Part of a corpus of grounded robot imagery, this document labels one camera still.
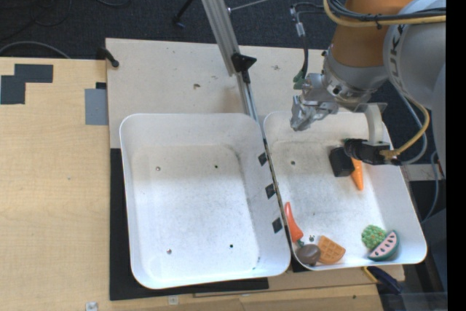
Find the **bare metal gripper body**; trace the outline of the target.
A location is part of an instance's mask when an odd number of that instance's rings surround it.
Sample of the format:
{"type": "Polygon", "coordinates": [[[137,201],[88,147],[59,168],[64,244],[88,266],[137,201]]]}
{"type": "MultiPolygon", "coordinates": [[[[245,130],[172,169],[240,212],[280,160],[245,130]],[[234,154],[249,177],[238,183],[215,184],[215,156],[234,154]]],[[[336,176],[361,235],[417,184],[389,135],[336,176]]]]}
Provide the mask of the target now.
{"type": "Polygon", "coordinates": [[[337,114],[340,108],[354,111],[367,103],[371,90],[354,87],[331,73],[310,73],[301,81],[298,96],[302,106],[319,106],[337,114]]]}

